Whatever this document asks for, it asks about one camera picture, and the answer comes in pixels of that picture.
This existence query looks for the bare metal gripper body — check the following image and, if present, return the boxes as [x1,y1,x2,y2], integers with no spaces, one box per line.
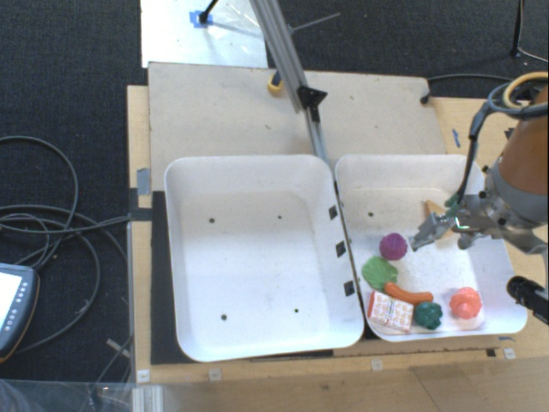
[421,194,516,251]

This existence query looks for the purple grapes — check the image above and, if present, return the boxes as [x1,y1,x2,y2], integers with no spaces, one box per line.
[378,233,408,261]

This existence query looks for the white plastic tray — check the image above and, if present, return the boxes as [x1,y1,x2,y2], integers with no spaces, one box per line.
[334,153,529,343]
[164,154,366,363]

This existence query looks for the tan cone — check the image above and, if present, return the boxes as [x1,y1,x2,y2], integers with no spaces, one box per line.
[424,199,455,236]

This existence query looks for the green lettuce leaf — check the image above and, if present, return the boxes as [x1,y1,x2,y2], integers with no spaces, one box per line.
[361,256,399,292]

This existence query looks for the orange sausage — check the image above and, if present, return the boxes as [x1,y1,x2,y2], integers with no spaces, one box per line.
[383,282,434,306]

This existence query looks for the green broccoli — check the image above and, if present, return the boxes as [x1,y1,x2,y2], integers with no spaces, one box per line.
[413,301,443,331]

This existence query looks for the salmon pink toy vegetable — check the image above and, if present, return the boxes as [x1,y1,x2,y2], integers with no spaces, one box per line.
[449,287,483,319]

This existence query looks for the orange and white carton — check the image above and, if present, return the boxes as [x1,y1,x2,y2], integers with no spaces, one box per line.
[367,290,415,334]

